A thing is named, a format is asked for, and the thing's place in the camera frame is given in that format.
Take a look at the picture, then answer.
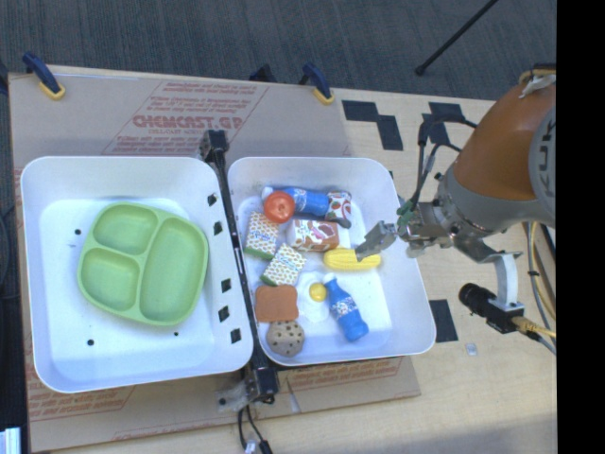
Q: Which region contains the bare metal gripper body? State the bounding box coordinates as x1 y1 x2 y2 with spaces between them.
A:
396 201 475 260

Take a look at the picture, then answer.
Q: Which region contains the yellow corn cob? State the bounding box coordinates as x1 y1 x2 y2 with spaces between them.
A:
322 247 383 273

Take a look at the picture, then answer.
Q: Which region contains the strawberry print can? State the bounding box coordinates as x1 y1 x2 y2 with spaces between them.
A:
325 190 354 230

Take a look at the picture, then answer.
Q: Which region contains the orange and white carton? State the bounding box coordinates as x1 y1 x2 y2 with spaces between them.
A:
286 218 341 253

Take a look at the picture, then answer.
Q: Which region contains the white plastic tray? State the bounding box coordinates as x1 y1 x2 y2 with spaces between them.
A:
19 155 255 394
226 156 438 368

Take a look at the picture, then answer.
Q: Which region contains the blue bottle with white cap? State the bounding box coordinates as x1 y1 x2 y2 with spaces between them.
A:
321 271 371 343
260 184 332 218

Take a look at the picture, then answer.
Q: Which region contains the white fried egg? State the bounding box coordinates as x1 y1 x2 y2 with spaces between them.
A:
296 271 331 324

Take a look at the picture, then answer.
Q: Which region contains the yellow patterned carton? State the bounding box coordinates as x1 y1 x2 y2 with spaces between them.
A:
243 211 281 261
260 242 308 288

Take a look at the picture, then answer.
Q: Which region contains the orange red toy tomato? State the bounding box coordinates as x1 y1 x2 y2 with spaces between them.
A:
263 190 297 225

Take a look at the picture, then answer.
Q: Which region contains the brown bread slice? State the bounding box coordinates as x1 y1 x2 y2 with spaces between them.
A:
254 284 301 323

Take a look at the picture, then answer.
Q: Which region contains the brown chocolate chip biscuit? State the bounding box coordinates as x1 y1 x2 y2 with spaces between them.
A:
265 320 306 358

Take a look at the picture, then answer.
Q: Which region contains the thin black and white rod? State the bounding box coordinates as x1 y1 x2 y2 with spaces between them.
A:
213 151 262 373

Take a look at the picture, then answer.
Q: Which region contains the green divided plate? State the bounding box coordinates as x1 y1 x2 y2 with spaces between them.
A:
76 201 211 327

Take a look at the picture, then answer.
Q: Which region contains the black tripod leg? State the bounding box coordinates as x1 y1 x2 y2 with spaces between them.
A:
414 0 533 77

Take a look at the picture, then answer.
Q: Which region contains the brown cardboard board red print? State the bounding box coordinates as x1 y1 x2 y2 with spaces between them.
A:
8 65 423 454

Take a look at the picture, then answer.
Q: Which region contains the black cylinder on white bracket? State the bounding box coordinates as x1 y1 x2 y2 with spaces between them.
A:
458 248 527 336

